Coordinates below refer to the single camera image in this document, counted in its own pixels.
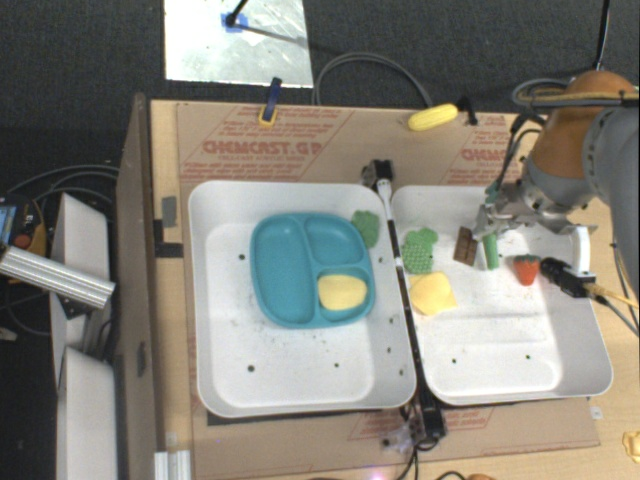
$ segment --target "black carpet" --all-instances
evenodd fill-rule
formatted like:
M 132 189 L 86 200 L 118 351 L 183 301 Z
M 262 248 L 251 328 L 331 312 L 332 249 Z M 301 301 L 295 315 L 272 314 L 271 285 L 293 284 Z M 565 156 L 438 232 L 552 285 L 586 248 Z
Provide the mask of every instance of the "black carpet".
M 596 54 L 602 0 L 304 0 L 314 74 L 368 51 L 411 71 L 436 103 L 513 111 L 531 78 L 568 77 Z M 638 84 L 640 0 L 612 0 L 604 66 Z M 120 158 L 130 102 L 262 101 L 264 88 L 164 79 L 163 0 L 0 0 L 0 193 L 38 173 Z M 323 84 L 328 105 L 419 107 L 397 73 L 346 65 Z M 283 91 L 306 104 L 310 91 Z M 16 289 L 19 298 L 26 287 Z M 47 325 L 39 303 L 16 308 Z M 0 326 L 16 329 L 5 311 Z M 55 395 L 46 339 L 0 342 L 0 478 L 53 478 Z

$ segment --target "teal divided plate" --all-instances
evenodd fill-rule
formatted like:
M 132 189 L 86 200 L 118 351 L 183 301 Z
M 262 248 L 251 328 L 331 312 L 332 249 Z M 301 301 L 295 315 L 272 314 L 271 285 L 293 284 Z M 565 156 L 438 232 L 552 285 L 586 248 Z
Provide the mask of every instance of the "teal divided plate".
M 365 316 L 375 299 L 369 253 L 346 219 L 325 213 L 287 213 L 258 223 L 251 236 L 251 277 L 258 305 L 273 322 L 299 329 L 343 325 Z M 354 276 L 367 285 L 362 304 L 322 307 L 318 279 Z

